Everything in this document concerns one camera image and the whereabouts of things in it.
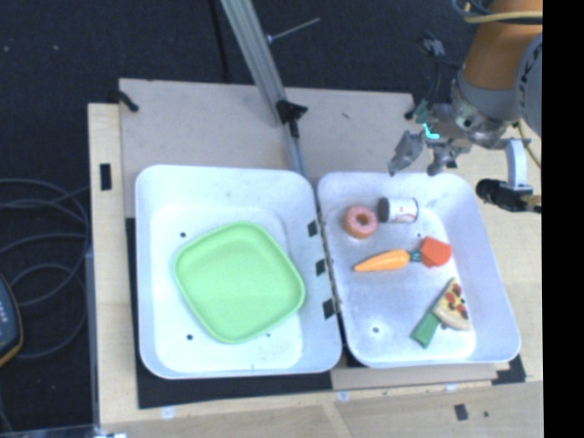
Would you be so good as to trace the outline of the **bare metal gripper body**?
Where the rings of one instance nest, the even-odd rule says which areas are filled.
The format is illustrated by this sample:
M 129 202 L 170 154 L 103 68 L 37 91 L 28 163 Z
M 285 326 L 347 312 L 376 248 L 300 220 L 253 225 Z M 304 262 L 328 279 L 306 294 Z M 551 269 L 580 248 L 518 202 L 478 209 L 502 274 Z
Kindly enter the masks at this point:
M 462 103 L 435 103 L 424 113 L 429 132 L 426 144 L 437 151 L 469 152 L 472 147 L 497 149 L 506 129 L 506 120 L 495 120 Z

